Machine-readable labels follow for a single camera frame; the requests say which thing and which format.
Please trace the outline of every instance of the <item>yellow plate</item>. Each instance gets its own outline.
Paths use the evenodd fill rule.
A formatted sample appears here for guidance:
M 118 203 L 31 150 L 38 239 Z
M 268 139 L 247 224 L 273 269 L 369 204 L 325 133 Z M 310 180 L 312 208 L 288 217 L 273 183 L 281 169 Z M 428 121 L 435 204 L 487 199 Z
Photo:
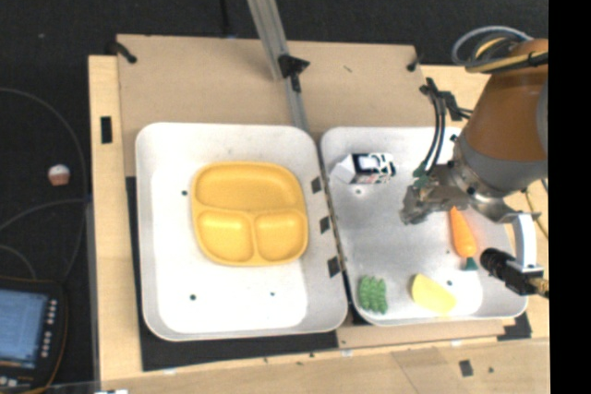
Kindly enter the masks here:
M 302 188 L 277 164 L 227 161 L 201 168 L 193 178 L 191 208 L 199 246 L 218 263 L 287 263 L 308 246 Z

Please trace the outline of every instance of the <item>robotic arm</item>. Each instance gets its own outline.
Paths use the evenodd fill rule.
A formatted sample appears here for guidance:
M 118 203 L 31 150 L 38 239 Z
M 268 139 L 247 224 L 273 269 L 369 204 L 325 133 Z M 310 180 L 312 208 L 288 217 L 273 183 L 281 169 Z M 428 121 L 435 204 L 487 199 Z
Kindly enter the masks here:
M 471 60 L 459 62 L 459 47 L 482 32 L 489 35 L 475 48 Z M 446 164 L 436 163 L 446 104 L 433 80 L 427 79 L 421 91 L 435 107 L 436 133 L 400 212 L 404 223 L 417 224 L 433 211 L 471 206 L 492 221 L 510 223 L 516 256 L 489 248 L 480 263 L 512 291 L 546 297 L 549 285 L 543 280 L 544 269 L 536 264 L 534 219 L 539 214 L 513 210 L 503 199 L 548 177 L 548 50 L 548 40 L 494 27 L 475 30 L 456 43 L 456 63 L 468 72 L 491 76 Z

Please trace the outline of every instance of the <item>black device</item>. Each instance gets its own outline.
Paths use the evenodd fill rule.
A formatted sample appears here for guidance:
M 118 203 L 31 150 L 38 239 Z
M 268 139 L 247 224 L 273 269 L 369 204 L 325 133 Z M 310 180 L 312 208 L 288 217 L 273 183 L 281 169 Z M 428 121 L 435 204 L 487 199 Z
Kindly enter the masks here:
M 66 295 L 56 282 L 0 277 L 0 391 L 52 382 L 66 320 Z

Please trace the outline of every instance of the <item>brown cylinder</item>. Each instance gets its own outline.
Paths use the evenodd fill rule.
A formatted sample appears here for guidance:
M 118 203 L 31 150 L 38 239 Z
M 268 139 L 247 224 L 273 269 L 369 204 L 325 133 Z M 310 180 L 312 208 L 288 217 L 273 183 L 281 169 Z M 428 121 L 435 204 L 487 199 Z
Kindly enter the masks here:
M 510 56 L 548 49 L 548 40 L 532 40 L 518 44 Z M 498 160 L 545 160 L 537 131 L 537 103 L 547 79 L 548 65 L 491 75 L 464 128 L 467 143 Z

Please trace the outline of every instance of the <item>wooden table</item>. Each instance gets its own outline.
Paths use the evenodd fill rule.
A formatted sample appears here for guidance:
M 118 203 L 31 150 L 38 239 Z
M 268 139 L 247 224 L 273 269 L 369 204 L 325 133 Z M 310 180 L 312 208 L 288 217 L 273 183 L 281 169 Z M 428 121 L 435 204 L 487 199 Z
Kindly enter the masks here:
M 245 89 L 245 84 L 259 88 L 259 100 L 267 104 L 273 94 L 277 96 L 277 90 L 283 89 L 265 79 L 264 53 L 258 41 L 140 35 L 120 35 L 118 40 L 139 58 L 133 74 L 133 65 L 124 58 L 89 58 L 98 346 L 103 388 L 135 387 L 141 392 L 162 392 L 166 386 L 168 392 L 194 392 L 195 383 L 199 383 L 199 388 L 205 387 L 209 392 L 225 392 L 240 383 L 242 392 L 324 392 L 330 388 L 341 392 L 376 392 L 393 386 L 400 392 L 431 392 L 428 380 L 442 376 L 448 381 L 445 387 L 437 383 L 437 392 L 488 392 L 487 389 L 492 391 L 499 386 L 497 382 L 511 383 L 515 392 L 549 390 L 549 303 L 539 297 L 530 298 L 527 309 L 531 340 L 497 342 L 497 336 L 514 324 L 513 319 L 446 322 L 420 328 L 359 327 L 347 320 L 337 329 L 339 348 L 314 352 L 313 358 L 310 353 L 301 353 L 142 371 L 125 184 L 126 176 L 134 168 L 134 133 L 146 121 L 167 116 L 166 100 L 177 100 L 167 98 L 167 94 L 175 88 L 186 88 L 188 80 L 195 84 L 204 81 L 211 90 L 217 90 L 218 80 L 219 88 L 226 88 L 224 94 L 229 101 L 210 104 L 206 111 L 210 115 L 204 120 L 187 113 L 187 104 L 183 102 L 188 94 L 185 90 L 178 94 L 180 105 L 173 116 L 178 121 L 208 121 L 211 115 L 210 122 L 223 121 L 224 117 L 231 123 L 248 121 L 248 115 L 236 119 L 236 113 L 245 113 L 236 111 L 236 104 L 248 108 L 250 103 L 239 100 L 241 94 L 251 91 Z M 423 75 L 434 78 L 441 90 L 452 91 L 466 108 L 474 106 L 487 80 L 484 76 L 468 75 L 455 66 L 422 66 L 410 73 L 405 65 L 412 62 L 415 52 L 409 46 L 290 42 L 290 49 L 293 55 L 312 64 L 302 80 L 313 137 L 335 124 L 431 125 L 430 105 L 416 93 L 416 84 L 421 83 Z M 163 76 L 172 84 L 157 86 Z M 364 90 L 368 88 L 377 99 L 371 103 L 362 100 L 352 110 L 352 104 L 365 97 Z M 158 110 L 151 103 L 153 94 L 157 94 L 160 104 L 164 103 Z M 210 101 L 219 101 L 224 94 L 213 94 Z M 143 112 L 138 113 L 138 108 L 130 105 L 133 97 L 140 103 L 139 108 L 145 108 Z M 228 115 L 223 115 L 224 103 L 229 107 Z M 257 100 L 252 101 L 252 106 L 260 108 Z M 258 110 L 258 114 L 252 115 L 252 122 L 288 123 L 289 115 L 281 107 L 273 107 L 268 114 Z M 104 143 L 102 124 L 106 117 L 112 139 Z M 528 196 L 512 196 L 508 203 L 529 210 L 527 197 L 536 210 L 542 211 L 540 223 L 547 229 L 548 197 L 541 185 L 532 185 Z M 548 270 L 548 240 L 539 228 L 537 240 L 538 263 Z M 510 360 L 523 353 L 527 353 L 531 365 L 518 368 Z M 486 378 L 462 377 L 457 369 L 462 357 L 472 360 L 475 369 L 476 365 L 484 369 L 482 366 L 494 359 L 497 368 L 487 367 Z M 431 374 L 420 374 L 425 366 L 434 364 L 437 369 Z

